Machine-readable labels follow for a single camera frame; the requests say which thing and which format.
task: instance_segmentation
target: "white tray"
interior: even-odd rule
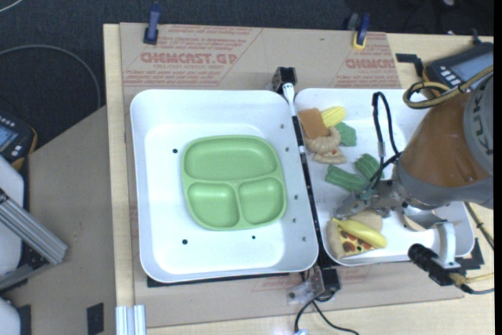
[[[401,151],[427,113],[427,110],[407,107],[402,101],[403,91],[400,89],[382,89],[381,92],[389,103],[395,143]],[[373,124],[373,108],[371,105],[374,93],[374,89],[305,89],[298,93],[295,99],[298,111],[312,107],[316,107],[321,111],[333,106],[343,106],[345,108],[347,116],[344,122],[356,130],[358,137],[355,147],[341,147],[342,152],[347,157],[347,163],[337,166],[348,172],[356,172],[353,162],[361,154],[367,152],[375,157],[378,156],[377,134]],[[388,139],[387,116],[384,104],[379,102],[379,105],[380,126],[387,146],[387,157],[390,157],[393,150]],[[349,192],[327,183],[324,180],[327,165],[313,161],[312,156],[307,153],[307,163],[311,175],[319,225],[322,230],[322,240],[326,252],[334,261],[342,265],[404,261],[409,259],[407,256],[408,248],[413,243],[420,243],[438,253],[439,235],[436,229],[411,231],[404,228],[402,218],[398,213],[391,213],[390,217],[384,219],[382,229],[382,234],[387,238],[386,248],[337,260],[329,247],[326,228],[335,209],[341,206],[342,201],[349,195]],[[392,166],[385,169],[386,178],[391,177],[391,171]],[[441,218],[455,223],[456,255],[460,257],[470,253],[474,246],[474,233],[464,204],[462,202],[453,202],[450,206],[436,209],[435,212]]]
[[[149,89],[131,104],[144,270],[159,282],[304,271],[318,256],[304,173],[289,106],[270,91]],[[193,140],[254,135],[276,150],[287,207],[268,226],[212,231],[184,201],[180,160]]]

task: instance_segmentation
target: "black electronic device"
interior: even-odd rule
[[[493,43],[479,42],[464,52],[430,62],[425,66],[422,76],[425,82],[439,82],[454,88],[491,65],[493,65]],[[478,83],[479,81],[472,84],[471,89]]]
[[[37,134],[26,122],[0,109],[0,155],[19,170],[37,143]]]

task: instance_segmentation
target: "wooden table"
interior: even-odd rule
[[[387,35],[393,54],[415,53],[423,62],[459,52],[471,44],[470,37],[446,35]],[[115,254],[115,288],[118,306],[135,304],[133,266],[129,223],[129,195],[127,186],[125,119],[122,92],[120,28],[116,24],[104,26],[105,68],[107,84],[107,119],[110,149],[111,204]],[[403,87],[417,81],[413,67],[402,64],[398,74]],[[493,233],[493,211],[476,209]],[[493,252],[479,233],[486,265],[479,273],[493,272]],[[493,282],[484,282],[491,287]],[[455,334],[494,333],[494,295],[471,296],[456,300],[400,304],[375,308],[330,311],[326,316],[337,325],[369,334]],[[149,334],[291,334],[294,315],[213,322],[188,326],[169,326],[149,329]],[[335,333],[318,314],[305,314],[301,328],[309,333]]]

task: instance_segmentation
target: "blue clamp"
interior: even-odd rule
[[[157,44],[158,36],[158,21],[160,19],[160,4],[153,2],[150,6],[150,13],[148,14],[148,27],[144,30],[143,42],[149,45]]]
[[[369,27],[369,14],[363,13],[361,16],[361,23],[358,30],[354,34],[354,41],[352,46],[357,50],[363,50],[366,46],[366,34]]]

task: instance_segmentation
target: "green plate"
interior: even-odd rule
[[[204,228],[258,228],[286,210],[281,163],[275,149],[259,137],[201,138],[186,146],[181,163],[188,209]]]

